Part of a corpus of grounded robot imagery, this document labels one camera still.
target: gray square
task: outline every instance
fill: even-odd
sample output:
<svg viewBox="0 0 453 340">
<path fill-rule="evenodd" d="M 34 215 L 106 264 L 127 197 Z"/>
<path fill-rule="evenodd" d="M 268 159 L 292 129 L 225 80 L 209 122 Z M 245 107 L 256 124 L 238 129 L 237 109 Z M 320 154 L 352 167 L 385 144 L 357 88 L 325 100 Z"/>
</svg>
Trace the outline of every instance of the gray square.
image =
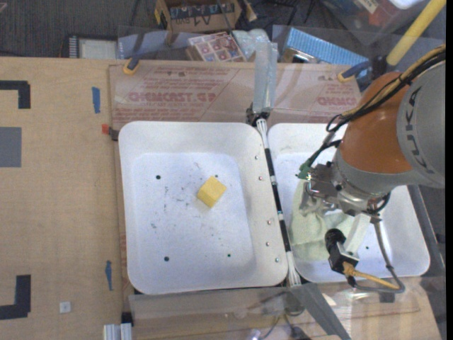
<svg viewBox="0 0 453 340">
<path fill-rule="evenodd" d="M 22 166 L 22 128 L 0 127 L 0 167 Z"/>
</svg>

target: black corner marking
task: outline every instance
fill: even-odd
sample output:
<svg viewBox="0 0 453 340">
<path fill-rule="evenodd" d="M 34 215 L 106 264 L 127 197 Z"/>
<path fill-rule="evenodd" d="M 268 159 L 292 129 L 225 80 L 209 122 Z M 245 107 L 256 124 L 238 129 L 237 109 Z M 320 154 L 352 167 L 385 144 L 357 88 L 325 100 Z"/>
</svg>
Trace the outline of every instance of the black corner marking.
<svg viewBox="0 0 453 340">
<path fill-rule="evenodd" d="M 27 81 L 0 81 L 0 90 L 18 92 L 18 108 L 31 108 L 30 84 Z"/>
<path fill-rule="evenodd" d="M 0 306 L 0 320 L 27 317 L 31 311 L 31 275 L 16 276 L 14 305 Z"/>
</svg>

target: blue tape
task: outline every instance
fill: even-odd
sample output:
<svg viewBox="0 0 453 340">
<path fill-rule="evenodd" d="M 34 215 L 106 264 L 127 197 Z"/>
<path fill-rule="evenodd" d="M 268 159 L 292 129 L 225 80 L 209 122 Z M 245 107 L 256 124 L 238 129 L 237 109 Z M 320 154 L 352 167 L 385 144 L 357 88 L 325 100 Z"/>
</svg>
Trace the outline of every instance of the blue tape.
<svg viewBox="0 0 453 340">
<path fill-rule="evenodd" d="M 91 87 L 93 93 L 94 113 L 101 113 L 101 90 L 97 87 Z"/>
</svg>

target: yellow block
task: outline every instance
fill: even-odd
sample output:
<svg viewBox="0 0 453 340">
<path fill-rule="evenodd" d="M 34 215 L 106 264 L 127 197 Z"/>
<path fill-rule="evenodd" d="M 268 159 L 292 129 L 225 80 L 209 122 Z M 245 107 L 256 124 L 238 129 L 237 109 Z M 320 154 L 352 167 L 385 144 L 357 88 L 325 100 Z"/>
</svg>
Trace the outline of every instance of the yellow block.
<svg viewBox="0 0 453 340">
<path fill-rule="evenodd" d="M 208 207 L 212 208 L 226 189 L 227 187 L 224 184 L 211 176 L 198 191 L 197 198 Z"/>
</svg>

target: plastic storage bin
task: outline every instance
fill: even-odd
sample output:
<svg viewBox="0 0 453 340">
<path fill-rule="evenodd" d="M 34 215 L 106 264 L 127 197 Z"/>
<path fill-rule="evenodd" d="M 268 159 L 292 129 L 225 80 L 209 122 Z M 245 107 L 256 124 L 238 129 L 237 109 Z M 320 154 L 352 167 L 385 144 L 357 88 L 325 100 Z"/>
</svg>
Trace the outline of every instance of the plastic storage bin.
<svg viewBox="0 0 453 340">
<path fill-rule="evenodd" d="M 429 0 L 321 0 L 364 45 L 413 20 Z"/>
</svg>

